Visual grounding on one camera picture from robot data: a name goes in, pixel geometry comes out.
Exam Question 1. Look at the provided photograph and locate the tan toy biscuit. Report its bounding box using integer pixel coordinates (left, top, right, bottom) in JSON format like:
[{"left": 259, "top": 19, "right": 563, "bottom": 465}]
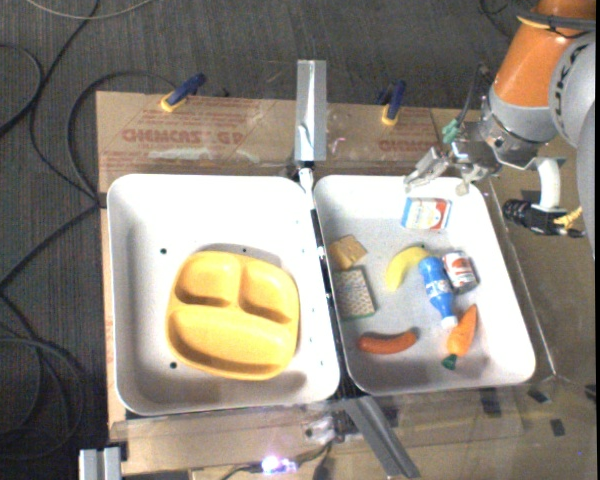
[{"left": 326, "top": 234, "right": 369, "bottom": 271}]

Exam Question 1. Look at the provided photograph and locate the blue plastic bottle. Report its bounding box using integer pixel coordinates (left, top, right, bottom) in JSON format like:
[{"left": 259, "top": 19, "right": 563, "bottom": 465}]
[{"left": 417, "top": 255, "right": 460, "bottom": 331}]

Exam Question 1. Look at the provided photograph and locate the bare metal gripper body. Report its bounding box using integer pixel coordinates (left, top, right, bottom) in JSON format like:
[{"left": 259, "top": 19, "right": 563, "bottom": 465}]
[{"left": 447, "top": 121, "right": 516, "bottom": 178}]

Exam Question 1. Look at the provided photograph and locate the brown cardboard board red print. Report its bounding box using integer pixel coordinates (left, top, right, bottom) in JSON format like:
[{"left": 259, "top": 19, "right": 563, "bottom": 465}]
[{"left": 94, "top": 90, "right": 557, "bottom": 475}]

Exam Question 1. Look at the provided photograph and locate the black cylinder on white bracket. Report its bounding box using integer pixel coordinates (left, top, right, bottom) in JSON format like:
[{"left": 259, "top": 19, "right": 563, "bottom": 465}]
[{"left": 502, "top": 156, "right": 585, "bottom": 239}]

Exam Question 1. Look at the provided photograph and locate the white blue and red carton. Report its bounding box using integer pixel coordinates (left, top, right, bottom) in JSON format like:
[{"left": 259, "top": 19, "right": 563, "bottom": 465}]
[{"left": 400, "top": 196, "right": 453, "bottom": 232}]

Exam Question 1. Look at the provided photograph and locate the orange carrot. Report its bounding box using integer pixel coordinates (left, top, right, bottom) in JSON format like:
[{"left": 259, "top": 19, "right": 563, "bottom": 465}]
[{"left": 440, "top": 303, "right": 479, "bottom": 371}]

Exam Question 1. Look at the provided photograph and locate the red and white can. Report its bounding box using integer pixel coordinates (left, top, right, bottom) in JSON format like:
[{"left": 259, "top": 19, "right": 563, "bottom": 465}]
[{"left": 441, "top": 250, "right": 481, "bottom": 292}]

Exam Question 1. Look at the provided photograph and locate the orange sausage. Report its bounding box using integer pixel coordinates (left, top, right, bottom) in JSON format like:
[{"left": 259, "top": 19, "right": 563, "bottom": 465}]
[{"left": 356, "top": 327, "right": 420, "bottom": 356}]

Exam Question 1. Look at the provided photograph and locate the yellow divided plate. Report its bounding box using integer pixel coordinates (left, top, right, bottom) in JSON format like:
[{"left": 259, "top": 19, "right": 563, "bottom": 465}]
[{"left": 165, "top": 250, "right": 302, "bottom": 382}]

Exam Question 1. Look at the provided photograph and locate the white plastic tray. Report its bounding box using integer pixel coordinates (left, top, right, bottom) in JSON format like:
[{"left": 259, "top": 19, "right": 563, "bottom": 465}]
[
  {"left": 312, "top": 174, "right": 537, "bottom": 398},
  {"left": 106, "top": 173, "right": 342, "bottom": 417}
]

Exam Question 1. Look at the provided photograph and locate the yellow banana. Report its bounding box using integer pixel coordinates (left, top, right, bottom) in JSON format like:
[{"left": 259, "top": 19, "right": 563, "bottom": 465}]
[{"left": 384, "top": 244, "right": 431, "bottom": 293}]

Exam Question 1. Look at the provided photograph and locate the green patterned packet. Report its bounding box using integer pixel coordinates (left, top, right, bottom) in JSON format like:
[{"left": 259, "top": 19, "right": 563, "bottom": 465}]
[{"left": 331, "top": 266, "right": 378, "bottom": 321}]

